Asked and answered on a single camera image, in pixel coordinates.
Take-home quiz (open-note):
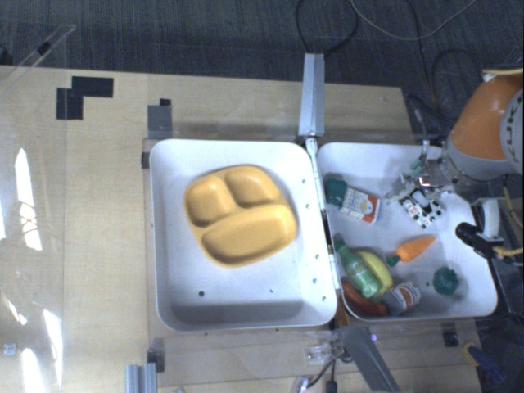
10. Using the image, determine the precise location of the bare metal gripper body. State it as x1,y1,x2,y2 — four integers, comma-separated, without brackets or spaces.
403,139,455,194

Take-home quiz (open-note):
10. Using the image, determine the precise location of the white and black carton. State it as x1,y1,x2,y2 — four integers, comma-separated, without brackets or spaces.
399,189,447,230

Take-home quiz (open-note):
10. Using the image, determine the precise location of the white plastic tray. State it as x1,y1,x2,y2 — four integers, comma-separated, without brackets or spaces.
315,141,500,323
148,138,339,333

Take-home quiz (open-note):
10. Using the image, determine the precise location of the orange carrot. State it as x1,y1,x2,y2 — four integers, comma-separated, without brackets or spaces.
385,235,437,268

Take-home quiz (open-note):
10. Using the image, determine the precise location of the yellow banana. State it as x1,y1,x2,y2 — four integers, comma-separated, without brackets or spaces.
355,250,395,298

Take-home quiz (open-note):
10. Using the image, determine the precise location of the green broccoli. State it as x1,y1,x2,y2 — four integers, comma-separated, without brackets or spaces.
432,265,461,296

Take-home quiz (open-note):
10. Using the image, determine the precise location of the green plastic bottle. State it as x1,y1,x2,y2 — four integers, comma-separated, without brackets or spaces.
333,239,384,300

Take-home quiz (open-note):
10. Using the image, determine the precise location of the grey and orange can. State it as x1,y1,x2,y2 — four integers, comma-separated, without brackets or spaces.
381,281,422,317

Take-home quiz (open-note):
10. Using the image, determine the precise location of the red sausage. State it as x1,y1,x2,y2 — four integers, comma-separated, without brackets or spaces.
341,280,391,318

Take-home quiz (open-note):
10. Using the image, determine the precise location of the yellow divided plate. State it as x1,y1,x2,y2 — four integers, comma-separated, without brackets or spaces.
183,163,300,269

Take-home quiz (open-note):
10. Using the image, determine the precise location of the pale wood board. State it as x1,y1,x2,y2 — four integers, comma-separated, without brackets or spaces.
143,74,485,391

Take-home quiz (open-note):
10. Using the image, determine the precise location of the black cylinder on white bracket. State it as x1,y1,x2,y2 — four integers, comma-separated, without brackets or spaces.
455,198,505,260

